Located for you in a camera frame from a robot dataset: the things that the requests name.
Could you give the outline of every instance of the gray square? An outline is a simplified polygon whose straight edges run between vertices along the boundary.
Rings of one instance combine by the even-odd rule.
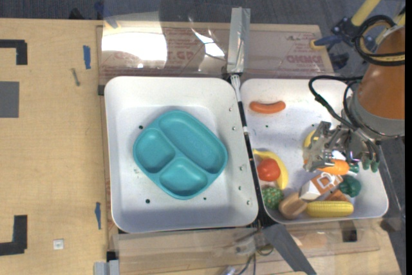
[[[0,82],[0,118],[19,117],[19,82]]]

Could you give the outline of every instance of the teal plate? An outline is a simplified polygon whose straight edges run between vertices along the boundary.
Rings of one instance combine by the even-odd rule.
[[[163,191],[188,200],[206,190],[227,163],[227,150],[198,119],[182,110],[164,113],[133,145],[138,167]]]

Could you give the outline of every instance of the toy tomato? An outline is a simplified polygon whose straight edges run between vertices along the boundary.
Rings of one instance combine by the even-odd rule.
[[[265,158],[257,167],[257,175],[260,180],[275,181],[281,175],[281,170],[273,158]]]

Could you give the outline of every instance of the wooden table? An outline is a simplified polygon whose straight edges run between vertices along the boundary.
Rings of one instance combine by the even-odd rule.
[[[97,94],[96,31],[101,25],[88,20],[0,19],[0,39],[28,44],[27,65],[16,65],[15,49],[0,48],[0,82],[19,83],[18,117],[0,118],[0,242],[12,241],[14,216],[27,215],[28,223],[27,249],[0,256],[0,274],[92,274],[93,264],[106,260]],[[84,46],[90,48],[90,68]],[[399,274],[387,233],[379,227],[373,232],[380,247],[376,251],[314,256],[309,261],[319,274]],[[63,249],[56,240],[64,240]],[[258,260],[258,274],[290,274],[284,261]]]

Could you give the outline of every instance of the yellow corn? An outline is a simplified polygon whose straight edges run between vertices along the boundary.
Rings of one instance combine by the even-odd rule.
[[[310,202],[306,208],[306,213],[314,218],[348,216],[353,213],[353,205],[351,202],[329,200]]]

